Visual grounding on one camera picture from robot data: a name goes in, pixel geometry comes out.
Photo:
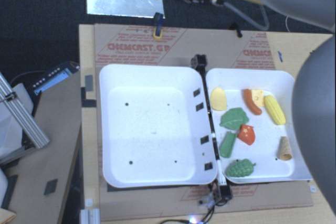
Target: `toy sausage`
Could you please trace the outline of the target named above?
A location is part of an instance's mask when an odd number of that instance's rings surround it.
[[[254,115],[261,115],[262,111],[259,107],[254,104],[252,99],[252,92],[249,89],[244,90],[244,99],[248,108],[252,111]]]

